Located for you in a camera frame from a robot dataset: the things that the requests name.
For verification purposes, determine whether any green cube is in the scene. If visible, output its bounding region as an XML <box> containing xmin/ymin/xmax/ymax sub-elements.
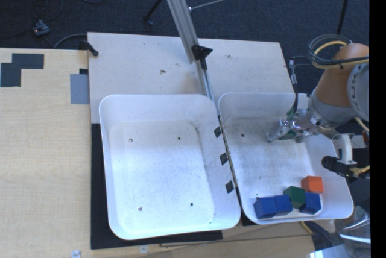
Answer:
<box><xmin>283</xmin><ymin>186</ymin><xmax>307</xmax><ymax>209</ymax></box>

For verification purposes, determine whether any pale flat board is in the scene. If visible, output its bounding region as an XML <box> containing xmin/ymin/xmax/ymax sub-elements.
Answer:
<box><xmin>87</xmin><ymin>31</ymin><xmax>296</xmax><ymax>125</ymax></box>

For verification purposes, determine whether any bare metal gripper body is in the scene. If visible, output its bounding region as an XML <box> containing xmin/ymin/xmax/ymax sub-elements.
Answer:
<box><xmin>279</xmin><ymin>108</ymin><xmax>321</xmax><ymax>136</ymax></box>

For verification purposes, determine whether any blue cube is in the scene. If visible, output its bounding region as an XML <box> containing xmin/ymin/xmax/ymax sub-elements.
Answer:
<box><xmin>299</xmin><ymin>192</ymin><xmax>322</xmax><ymax>215</ymax></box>
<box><xmin>273</xmin><ymin>194</ymin><xmax>294</xmax><ymax>217</ymax></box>
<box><xmin>253</xmin><ymin>196</ymin><xmax>279</xmax><ymax>219</ymax></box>

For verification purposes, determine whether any thin black and white rod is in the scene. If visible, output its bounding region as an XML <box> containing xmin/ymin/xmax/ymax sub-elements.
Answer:
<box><xmin>217</xmin><ymin>113</ymin><xmax>241</xmax><ymax>209</ymax></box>

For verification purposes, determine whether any orange cube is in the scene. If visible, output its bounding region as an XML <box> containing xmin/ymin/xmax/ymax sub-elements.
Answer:
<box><xmin>300</xmin><ymin>175</ymin><xmax>324</xmax><ymax>194</ymax></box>

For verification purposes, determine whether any black cylinder on white bracket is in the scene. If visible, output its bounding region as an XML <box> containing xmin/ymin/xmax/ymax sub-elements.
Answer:
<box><xmin>321</xmin><ymin>133</ymin><xmax>359</xmax><ymax>177</ymax></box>

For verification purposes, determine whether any white plastic tray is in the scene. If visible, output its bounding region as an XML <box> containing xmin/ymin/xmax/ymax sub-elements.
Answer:
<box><xmin>98</xmin><ymin>93</ymin><xmax>242</xmax><ymax>241</ymax></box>
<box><xmin>217</xmin><ymin>92</ymin><xmax>355</xmax><ymax>225</ymax></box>

